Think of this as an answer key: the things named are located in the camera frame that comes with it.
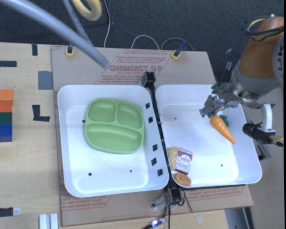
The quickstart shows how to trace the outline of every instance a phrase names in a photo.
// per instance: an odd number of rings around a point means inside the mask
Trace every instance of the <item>black carpet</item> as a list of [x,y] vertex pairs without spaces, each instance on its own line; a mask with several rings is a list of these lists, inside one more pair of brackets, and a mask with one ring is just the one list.
[[[30,0],[62,22],[73,24],[62,0]],[[207,51],[218,78],[225,68],[225,52],[232,48],[241,54],[248,38],[242,32],[244,21],[259,15],[284,16],[284,0],[107,0],[112,19],[106,47],[130,48],[139,35],[154,38],[159,46],[169,38],[182,38],[196,51]],[[103,47],[108,29],[105,6],[98,21],[78,15],[96,47]],[[67,44],[48,29],[0,4],[0,42]],[[180,41],[169,41],[163,49],[174,50]],[[156,49],[146,37],[133,48]]]

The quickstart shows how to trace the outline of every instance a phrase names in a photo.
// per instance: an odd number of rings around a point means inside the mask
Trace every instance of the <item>white tray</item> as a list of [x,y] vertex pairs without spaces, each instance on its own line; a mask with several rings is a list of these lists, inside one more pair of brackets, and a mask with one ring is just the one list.
[[191,185],[186,188],[243,185],[256,183],[262,169],[250,137],[242,131],[246,123],[241,105],[220,114],[226,115],[233,145],[201,117],[211,85],[162,85],[156,100],[166,148],[177,146],[193,153]]
[[[114,98],[141,108],[145,138],[138,151],[121,155],[89,146],[82,121],[89,103],[97,98]],[[162,189],[168,183],[153,103],[145,88],[138,85],[67,85],[58,92],[58,108],[64,183],[70,194],[83,198],[150,191]]]

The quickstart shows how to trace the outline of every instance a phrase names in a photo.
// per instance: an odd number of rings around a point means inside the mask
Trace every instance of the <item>purple block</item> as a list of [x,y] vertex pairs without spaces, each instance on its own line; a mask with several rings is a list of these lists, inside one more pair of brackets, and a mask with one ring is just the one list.
[[13,129],[11,124],[0,125],[0,142],[11,142],[13,140]]

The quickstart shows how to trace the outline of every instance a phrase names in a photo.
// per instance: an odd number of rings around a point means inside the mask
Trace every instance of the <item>white cable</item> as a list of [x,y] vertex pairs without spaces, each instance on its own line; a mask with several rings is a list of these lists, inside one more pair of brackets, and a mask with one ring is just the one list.
[[70,27],[34,3],[28,0],[0,0],[0,3],[47,27],[64,40],[80,48],[103,68],[109,68],[109,63],[106,58],[98,52],[93,45],[89,44]]
[[106,0],[104,0],[104,3],[105,3],[105,7],[106,7],[106,10],[107,10],[107,14],[108,14],[108,30],[107,30],[107,34],[106,34],[106,37],[105,37],[105,40],[104,40],[104,47],[106,47],[106,42],[107,42],[107,38],[108,38],[108,35],[109,35],[109,31],[110,31],[111,18],[110,18],[110,13],[109,13],[109,9],[108,9]]
[[131,49],[133,48],[133,45],[134,45],[135,41],[136,41],[138,38],[140,38],[140,37],[148,37],[149,39],[151,39],[151,40],[157,45],[158,50],[160,50],[160,47],[159,47],[158,43],[157,43],[152,37],[147,36],[147,35],[137,36],[137,37],[134,39],[134,41],[133,41],[133,44],[132,44],[132,46],[131,46]]
[[[179,38],[179,37],[169,38],[169,39],[165,40],[165,41],[162,43],[162,45],[161,45],[161,50],[163,50],[164,45],[165,45],[168,41],[172,41],[172,40],[179,40],[179,41],[183,41],[183,42],[185,41],[184,39]],[[186,42],[186,44],[187,44],[193,51],[195,51],[191,44],[189,44],[188,42]]]

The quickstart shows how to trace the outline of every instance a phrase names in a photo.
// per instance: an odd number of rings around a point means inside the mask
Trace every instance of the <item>wooden block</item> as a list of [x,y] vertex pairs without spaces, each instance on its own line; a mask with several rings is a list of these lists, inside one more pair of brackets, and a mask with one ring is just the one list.
[[12,124],[12,112],[0,112],[0,124]]
[[0,112],[11,112],[11,100],[0,100]]
[[0,89],[0,100],[11,100],[11,105],[13,105],[14,90],[13,89]]
[[11,142],[13,140],[13,129],[11,124],[0,125],[0,142]]

